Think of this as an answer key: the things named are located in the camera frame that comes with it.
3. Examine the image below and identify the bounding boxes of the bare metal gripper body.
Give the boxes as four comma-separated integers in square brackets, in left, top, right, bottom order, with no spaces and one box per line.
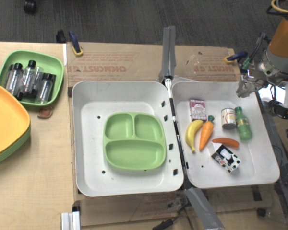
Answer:
[240,57,288,91]

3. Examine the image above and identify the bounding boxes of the small white and orange can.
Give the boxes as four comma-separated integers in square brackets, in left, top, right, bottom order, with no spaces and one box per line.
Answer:
[221,107,238,130]

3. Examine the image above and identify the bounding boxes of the green bottle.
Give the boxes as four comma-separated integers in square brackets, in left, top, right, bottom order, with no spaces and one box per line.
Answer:
[234,106,253,141]

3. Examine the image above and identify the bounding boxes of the red and white small carton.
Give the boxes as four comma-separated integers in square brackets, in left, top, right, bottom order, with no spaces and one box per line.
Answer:
[189,99,208,121]

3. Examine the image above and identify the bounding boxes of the orange sausage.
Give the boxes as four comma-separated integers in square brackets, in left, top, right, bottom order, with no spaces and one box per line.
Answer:
[211,138,240,149]

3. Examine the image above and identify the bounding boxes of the orange carrot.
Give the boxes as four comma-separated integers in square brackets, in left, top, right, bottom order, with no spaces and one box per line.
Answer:
[198,115,216,151]

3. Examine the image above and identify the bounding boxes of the yellow banana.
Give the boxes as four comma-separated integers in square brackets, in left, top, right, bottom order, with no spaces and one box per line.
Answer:
[184,119,204,152]

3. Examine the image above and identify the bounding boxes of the black and white milk carton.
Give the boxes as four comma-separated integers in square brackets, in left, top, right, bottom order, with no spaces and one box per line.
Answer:
[210,141,241,173]

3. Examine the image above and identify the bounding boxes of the thin black and white rod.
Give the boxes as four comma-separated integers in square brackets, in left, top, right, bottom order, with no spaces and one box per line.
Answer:
[164,78,191,189]

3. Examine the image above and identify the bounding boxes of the white plastic tray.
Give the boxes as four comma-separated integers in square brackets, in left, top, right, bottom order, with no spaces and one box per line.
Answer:
[170,81,281,190]
[71,80,185,198]

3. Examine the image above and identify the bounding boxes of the green divided plate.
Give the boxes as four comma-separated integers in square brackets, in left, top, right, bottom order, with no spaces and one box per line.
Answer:
[102,112,167,171]

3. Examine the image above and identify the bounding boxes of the brown cardboard board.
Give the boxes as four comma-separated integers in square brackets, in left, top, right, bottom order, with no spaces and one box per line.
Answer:
[66,41,275,227]

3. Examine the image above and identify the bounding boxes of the black block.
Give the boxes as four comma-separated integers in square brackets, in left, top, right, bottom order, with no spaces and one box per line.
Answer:
[152,218,175,230]

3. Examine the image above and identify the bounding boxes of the clear plastic bottle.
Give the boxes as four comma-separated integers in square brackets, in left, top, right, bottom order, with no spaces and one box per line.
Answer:
[34,66,45,82]
[35,73,54,104]
[2,64,14,89]
[20,59,38,96]
[5,62,24,97]

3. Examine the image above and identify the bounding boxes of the yellow plate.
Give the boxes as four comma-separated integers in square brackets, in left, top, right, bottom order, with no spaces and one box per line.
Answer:
[0,83,31,159]

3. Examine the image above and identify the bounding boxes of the black cylinder on white bracket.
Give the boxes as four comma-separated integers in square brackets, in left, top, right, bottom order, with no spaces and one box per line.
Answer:
[267,81,288,120]

